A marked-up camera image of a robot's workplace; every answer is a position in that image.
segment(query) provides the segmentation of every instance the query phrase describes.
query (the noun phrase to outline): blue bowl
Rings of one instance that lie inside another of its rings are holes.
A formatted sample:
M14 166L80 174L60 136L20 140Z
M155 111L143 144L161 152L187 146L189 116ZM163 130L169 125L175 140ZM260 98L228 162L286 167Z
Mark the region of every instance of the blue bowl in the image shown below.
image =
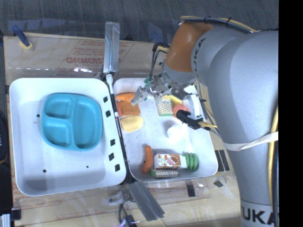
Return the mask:
M41 115L43 139L68 150L90 150L102 137L100 105L93 99L70 93L51 94Z

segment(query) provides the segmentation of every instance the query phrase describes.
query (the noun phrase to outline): white strap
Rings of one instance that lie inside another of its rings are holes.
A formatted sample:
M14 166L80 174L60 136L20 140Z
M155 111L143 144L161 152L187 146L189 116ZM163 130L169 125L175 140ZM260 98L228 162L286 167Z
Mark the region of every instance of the white strap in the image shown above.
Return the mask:
M278 131L267 134L265 136L260 137L259 139L256 139L250 143L242 143L242 144L227 144L224 143L226 149L232 150L232 151L240 151L243 149L248 149L253 146L257 146L263 143L269 143L273 141L277 141L279 139Z

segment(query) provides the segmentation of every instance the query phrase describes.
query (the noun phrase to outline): black hole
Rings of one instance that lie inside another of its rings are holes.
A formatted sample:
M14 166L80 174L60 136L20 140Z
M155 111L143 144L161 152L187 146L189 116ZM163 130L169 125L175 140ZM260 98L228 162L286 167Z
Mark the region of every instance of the black hole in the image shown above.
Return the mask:
M119 171L120 170L120 165L115 165L115 172Z
M111 161L112 159L114 159L114 153L112 153L112 154L110 154L109 156L108 156L108 158L109 158L109 160Z
M108 118L110 116L110 111L109 110L106 111L105 114L106 114L106 117Z

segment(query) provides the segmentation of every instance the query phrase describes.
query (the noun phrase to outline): white plastic tray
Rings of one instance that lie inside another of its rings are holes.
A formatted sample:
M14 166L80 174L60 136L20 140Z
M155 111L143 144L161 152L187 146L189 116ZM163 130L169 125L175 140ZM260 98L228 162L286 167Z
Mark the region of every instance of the white plastic tray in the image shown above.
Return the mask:
M137 88L144 87L143 78L119 79L114 83L114 93L135 92ZM176 178L160 179L149 174L143 174L141 168L145 160L144 147L150 145L153 155L158 153L183 154L196 153L199 168L195 172L178 170L178 179L191 179L212 176L217 172L218 162L209 132L204 129L193 130L173 116L159 116L156 102L151 96L139 103L140 116L143 118L143 127L132 133L122 129L127 159L133 177L142 182L155 182L162 180L176 180ZM174 124L179 124L184 131L180 140L167 136L167 130Z
M45 99L59 92L85 95L100 105L102 138L92 150L64 150L44 141L38 116ZM22 78L11 84L9 97L16 182L24 194L40 196L107 187L125 179L123 153L105 83L98 79Z

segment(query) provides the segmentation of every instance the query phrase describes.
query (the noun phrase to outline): toy sausage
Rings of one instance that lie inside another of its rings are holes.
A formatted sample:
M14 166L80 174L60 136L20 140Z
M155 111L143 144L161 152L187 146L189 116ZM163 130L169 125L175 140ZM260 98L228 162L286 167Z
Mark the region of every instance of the toy sausage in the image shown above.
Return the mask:
M141 169L144 174L147 174L149 172L152 166L152 160L152 148L150 146L145 146L145 162Z

